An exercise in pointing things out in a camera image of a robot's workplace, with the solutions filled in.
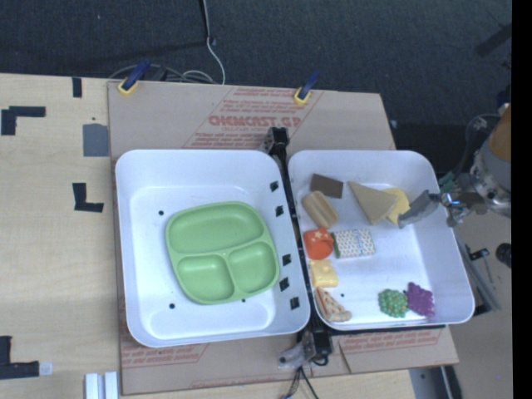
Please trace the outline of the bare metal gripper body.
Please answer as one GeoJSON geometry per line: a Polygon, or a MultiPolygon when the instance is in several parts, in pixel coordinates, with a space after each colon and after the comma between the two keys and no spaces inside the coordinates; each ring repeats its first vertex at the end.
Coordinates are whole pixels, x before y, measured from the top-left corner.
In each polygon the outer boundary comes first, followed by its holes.
{"type": "Polygon", "coordinates": [[[511,193],[490,175],[445,174],[440,178],[441,203],[446,207],[466,207],[470,214],[492,212],[511,219],[511,193]]]}

